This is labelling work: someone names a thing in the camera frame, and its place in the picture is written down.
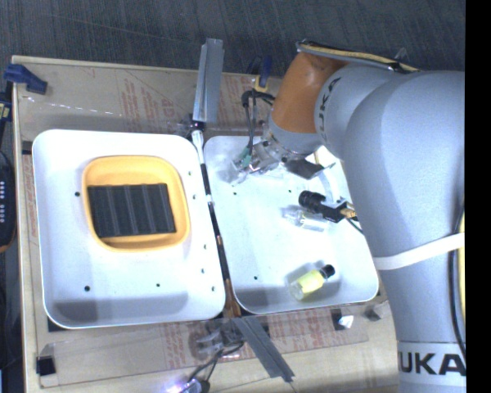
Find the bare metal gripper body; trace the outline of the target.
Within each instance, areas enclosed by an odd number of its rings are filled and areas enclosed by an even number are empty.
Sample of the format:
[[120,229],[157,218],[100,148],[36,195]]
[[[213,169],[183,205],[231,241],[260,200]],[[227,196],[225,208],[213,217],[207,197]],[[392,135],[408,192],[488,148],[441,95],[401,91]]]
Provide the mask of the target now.
[[291,151],[285,149],[278,141],[262,140],[253,145],[246,171],[265,174],[287,162],[290,157]]

